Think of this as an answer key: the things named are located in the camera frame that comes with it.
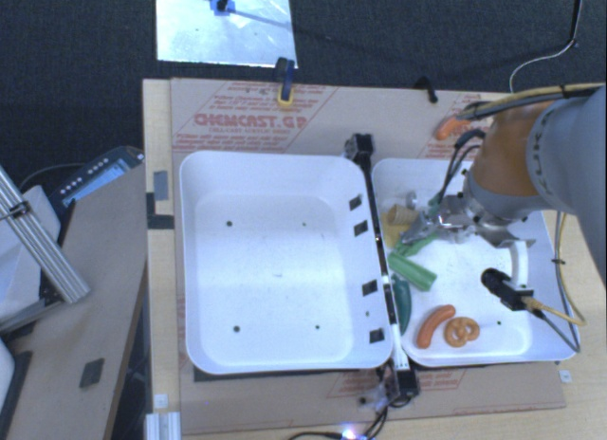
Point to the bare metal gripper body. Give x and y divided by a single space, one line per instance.
457 213

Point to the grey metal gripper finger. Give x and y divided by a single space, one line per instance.
456 235
417 229

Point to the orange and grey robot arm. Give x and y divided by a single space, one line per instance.
559 153

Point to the yellow corn cob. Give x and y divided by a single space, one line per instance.
391 235

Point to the small grey and white piece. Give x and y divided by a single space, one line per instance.
410 199

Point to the light green celery stick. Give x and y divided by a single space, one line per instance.
412 271

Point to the white plastic tray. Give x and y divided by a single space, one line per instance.
275 262
474 286

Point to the thin black and white rod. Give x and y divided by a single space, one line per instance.
385 281

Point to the dark green pepper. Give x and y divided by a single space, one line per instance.
403 303

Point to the orange sausage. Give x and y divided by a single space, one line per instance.
448 128
434 326

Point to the orange pretzel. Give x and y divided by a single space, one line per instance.
462 332

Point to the brown cardboard board red print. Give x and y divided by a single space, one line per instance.
308 111

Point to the black cylinder on white bracket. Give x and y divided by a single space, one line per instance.
505 288

